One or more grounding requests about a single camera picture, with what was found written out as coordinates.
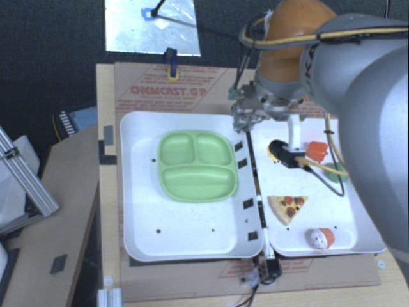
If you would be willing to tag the red can with white lid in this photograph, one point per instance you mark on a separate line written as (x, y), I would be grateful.
(323, 238)

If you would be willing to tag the white plastic tray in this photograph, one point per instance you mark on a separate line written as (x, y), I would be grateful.
(319, 184)
(191, 229)

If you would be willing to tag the green round toy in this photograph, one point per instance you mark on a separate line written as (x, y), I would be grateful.
(332, 175)

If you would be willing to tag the toy pizza slice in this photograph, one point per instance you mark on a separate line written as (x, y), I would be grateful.
(286, 208)

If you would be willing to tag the yellow round toy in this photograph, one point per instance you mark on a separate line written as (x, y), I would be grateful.
(271, 153)

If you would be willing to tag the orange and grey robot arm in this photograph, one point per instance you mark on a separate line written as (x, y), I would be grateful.
(367, 91)

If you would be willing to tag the black cylinder on white bracket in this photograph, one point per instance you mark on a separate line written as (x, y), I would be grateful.
(287, 155)

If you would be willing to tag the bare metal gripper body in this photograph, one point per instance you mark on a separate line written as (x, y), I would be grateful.
(252, 102)

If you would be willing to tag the orange toy pepper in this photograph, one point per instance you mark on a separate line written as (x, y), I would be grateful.
(317, 151)

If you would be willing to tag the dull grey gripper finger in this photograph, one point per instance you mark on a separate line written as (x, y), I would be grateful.
(250, 121)
(238, 121)

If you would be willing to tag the thin black and white rod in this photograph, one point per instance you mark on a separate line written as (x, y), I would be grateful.
(259, 200)

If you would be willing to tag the brown cardboard board red print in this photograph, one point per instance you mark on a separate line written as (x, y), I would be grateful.
(179, 94)

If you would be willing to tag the green divided plate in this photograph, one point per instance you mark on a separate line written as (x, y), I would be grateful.
(198, 177)

